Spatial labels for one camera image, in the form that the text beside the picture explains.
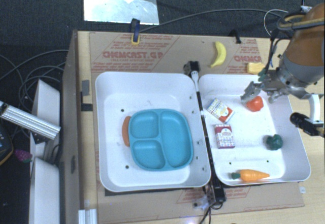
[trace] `yellow banana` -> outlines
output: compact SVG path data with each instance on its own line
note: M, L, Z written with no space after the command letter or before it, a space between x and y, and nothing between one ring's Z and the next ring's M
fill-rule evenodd
M210 65L211 68L223 64L227 55L225 46L221 42L215 42L215 49L216 49L217 57L213 62L213 64Z

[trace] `carrot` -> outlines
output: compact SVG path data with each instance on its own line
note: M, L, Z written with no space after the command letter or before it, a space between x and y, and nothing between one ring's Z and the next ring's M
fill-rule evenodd
M267 177L270 177L270 174L248 169L240 170L239 173L232 173L233 179L241 178L243 181L257 181Z

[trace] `white cable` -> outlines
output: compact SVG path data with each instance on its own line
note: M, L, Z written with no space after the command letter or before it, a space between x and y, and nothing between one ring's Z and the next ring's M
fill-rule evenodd
M271 36L271 31L269 31L266 27L266 24L265 24L265 19L266 19L266 16L270 13L270 12L273 12L273 11L279 11L279 12L284 12L284 13L288 13L288 11L285 11L285 10L282 10L282 9L271 9L269 11L267 11L264 15L264 18L263 18L263 25L264 25L264 28L265 28L265 31L268 33L269 36Z

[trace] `blue plate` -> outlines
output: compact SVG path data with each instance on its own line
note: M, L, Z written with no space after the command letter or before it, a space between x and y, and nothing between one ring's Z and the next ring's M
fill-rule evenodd
M176 170L193 158L186 118L175 110L151 109L134 114L128 125L132 157L145 170Z

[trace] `black carpet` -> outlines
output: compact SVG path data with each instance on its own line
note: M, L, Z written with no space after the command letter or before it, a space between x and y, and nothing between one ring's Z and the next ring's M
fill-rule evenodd
M324 0L306 0L314 6ZM226 8L284 9L297 11L301 0L157 0L161 23L181 16ZM243 37L267 37L263 13L222 12L201 15L155 28L148 33L227 36L237 29ZM276 19L268 17L274 28ZM49 50L67 49L73 29L128 31L128 24L86 22L83 20L83 0L0 0L0 54L18 65L26 59ZM22 66L23 78L43 65L57 65L65 60L57 53L39 57ZM0 57L0 78L12 66ZM53 77L60 78L61 72ZM49 82L60 89L60 85ZM16 72L0 80L0 100L18 106L21 83ZM15 127L3 122L10 134ZM16 149L29 149L29 140L18 133L13 140ZM28 223L29 165L12 156L0 166L0 223Z

